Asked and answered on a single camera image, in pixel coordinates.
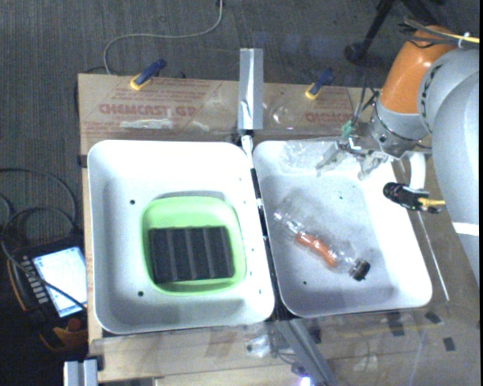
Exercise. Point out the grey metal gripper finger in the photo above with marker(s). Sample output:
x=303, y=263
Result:
x=369, y=166
x=328, y=158

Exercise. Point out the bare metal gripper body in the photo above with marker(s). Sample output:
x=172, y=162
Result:
x=390, y=148

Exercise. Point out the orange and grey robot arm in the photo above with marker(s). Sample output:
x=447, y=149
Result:
x=451, y=107

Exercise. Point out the clear plastic bottle black cap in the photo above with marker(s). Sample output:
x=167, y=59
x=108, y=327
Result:
x=346, y=260

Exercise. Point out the white plastic tray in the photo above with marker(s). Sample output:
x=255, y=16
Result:
x=116, y=235
x=386, y=264

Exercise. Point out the black office chair base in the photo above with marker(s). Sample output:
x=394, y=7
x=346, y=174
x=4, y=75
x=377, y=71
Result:
x=380, y=10

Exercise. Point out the green plastic bowl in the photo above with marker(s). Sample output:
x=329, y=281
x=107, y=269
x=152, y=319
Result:
x=193, y=211

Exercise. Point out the dark ribbed rectangular block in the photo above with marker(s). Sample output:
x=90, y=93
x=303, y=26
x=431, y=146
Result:
x=191, y=253

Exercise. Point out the brown cardboard board red print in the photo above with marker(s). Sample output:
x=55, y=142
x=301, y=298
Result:
x=153, y=107

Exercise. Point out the black cylinder on white bracket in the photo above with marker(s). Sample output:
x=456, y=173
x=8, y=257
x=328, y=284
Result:
x=401, y=194

